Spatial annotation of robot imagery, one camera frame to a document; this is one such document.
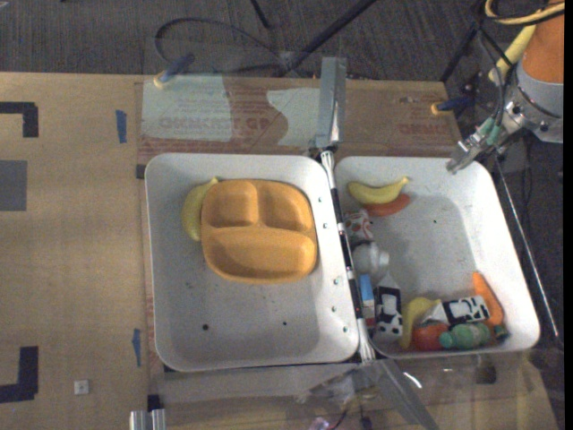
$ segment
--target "divided orange plate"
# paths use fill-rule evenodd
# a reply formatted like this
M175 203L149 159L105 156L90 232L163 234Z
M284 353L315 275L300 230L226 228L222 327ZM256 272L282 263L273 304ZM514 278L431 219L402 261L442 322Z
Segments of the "divided orange plate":
M268 180L225 180L201 207L209 267L244 283L294 282L311 273L318 245L312 209L297 188Z

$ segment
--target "yellow banana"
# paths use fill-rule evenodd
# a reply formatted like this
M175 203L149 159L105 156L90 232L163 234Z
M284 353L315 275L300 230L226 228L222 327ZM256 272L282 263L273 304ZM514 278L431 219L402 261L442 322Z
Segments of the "yellow banana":
M213 177L208 183L195 186L187 194L181 209L183 229L191 239L197 242L201 241L201 206L208 190L216 183L218 180Z
M402 191L402 187L409 181L410 179L407 176L403 176L401 180L391 185L375 188L360 182L350 182L346 188L352 197L361 204L385 204L395 201Z

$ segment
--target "black corner mark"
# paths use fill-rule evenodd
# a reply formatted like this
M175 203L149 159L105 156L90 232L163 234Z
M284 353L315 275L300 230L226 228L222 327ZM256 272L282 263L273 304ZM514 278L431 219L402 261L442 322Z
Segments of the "black corner mark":
M38 346L20 348L18 383L0 385L0 403L34 400L38 393Z
M22 137L38 137L38 107L34 102L0 102L0 114L22 116Z

